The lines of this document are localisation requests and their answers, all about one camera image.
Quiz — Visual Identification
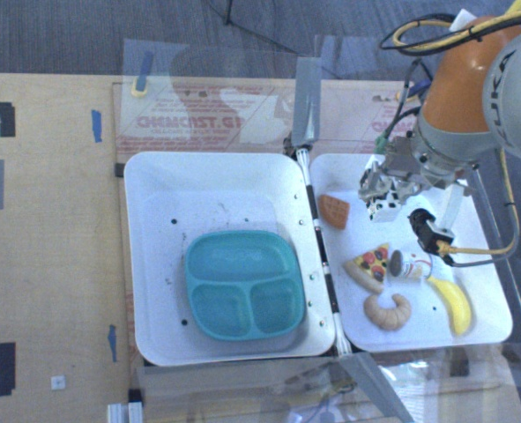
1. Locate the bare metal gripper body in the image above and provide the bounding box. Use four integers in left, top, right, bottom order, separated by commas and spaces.
380, 135, 469, 194

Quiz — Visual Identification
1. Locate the white carton with black spots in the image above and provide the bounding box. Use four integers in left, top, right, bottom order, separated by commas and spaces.
366, 191, 403, 224

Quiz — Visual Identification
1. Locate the orange waffle biscuit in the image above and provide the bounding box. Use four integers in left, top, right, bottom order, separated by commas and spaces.
317, 194, 351, 231

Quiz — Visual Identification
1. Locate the small white can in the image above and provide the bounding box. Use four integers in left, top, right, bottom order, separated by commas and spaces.
387, 249, 433, 281

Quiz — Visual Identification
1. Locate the toy pizza slice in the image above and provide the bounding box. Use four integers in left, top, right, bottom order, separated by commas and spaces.
342, 242, 391, 294

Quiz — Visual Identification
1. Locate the white plastic tray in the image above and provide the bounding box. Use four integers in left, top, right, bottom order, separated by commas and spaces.
309, 152, 515, 354
123, 150, 337, 367

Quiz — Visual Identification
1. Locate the tan toy croissant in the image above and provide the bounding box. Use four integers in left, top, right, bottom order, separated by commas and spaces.
363, 293, 413, 331

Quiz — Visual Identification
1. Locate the yellow banana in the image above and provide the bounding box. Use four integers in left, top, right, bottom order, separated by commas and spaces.
426, 275, 473, 338

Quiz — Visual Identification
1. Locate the teal divided plate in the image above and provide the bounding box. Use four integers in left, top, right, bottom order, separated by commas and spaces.
183, 229, 308, 342

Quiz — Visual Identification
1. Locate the brown cardboard board red print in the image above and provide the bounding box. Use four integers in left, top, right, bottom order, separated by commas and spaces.
112, 77, 508, 369

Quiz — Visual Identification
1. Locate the black cylinder on white bracket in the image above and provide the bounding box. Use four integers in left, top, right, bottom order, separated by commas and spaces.
407, 182, 473, 257

